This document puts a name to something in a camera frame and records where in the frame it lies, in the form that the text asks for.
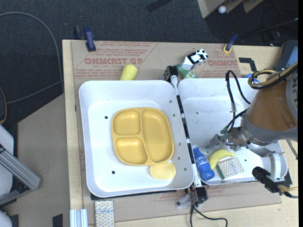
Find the dark floor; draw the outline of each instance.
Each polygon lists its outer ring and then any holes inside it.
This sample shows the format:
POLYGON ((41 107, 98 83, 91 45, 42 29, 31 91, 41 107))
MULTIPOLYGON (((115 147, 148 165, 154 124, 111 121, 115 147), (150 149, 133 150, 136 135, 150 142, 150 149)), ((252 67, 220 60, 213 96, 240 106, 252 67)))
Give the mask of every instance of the dark floor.
MULTIPOLYGON (((0 14, 17 11, 42 20, 52 31, 60 60, 62 39, 73 39, 75 25, 90 26, 95 40, 226 43, 233 33, 246 35, 298 17, 298 0, 265 0, 246 13, 203 19, 197 0, 173 0, 149 11, 157 0, 0 0, 0 14)), ((281 45, 298 39, 298 21, 245 38, 235 44, 281 45)), ((0 15, 0 87, 7 102, 60 81, 55 45, 47 29, 25 15, 0 15)), ((62 93, 60 84, 8 104, 10 128, 62 93)))

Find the blue bottle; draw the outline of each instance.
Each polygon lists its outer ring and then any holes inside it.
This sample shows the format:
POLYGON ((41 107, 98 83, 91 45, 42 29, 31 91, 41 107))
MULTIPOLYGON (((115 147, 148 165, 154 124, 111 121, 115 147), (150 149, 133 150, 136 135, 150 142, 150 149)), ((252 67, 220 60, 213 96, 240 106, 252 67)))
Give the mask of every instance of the blue bottle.
POLYGON ((199 177, 203 181, 208 181, 214 177, 214 171, 210 168, 209 162, 204 154, 199 151, 197 145, 193 145, 193 152, 199 177))

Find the yellow plate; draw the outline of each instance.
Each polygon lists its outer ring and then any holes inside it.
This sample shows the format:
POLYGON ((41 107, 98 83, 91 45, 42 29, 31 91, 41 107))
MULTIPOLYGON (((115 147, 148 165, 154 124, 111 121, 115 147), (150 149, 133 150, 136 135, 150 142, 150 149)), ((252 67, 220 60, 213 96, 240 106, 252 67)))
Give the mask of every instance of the yellow plate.
POLYGON ((161 164, 174 154, 169 121, 156 108, 128 108, 117 112, 112 120, 112 138, 117 157, 128 165, 161 164))

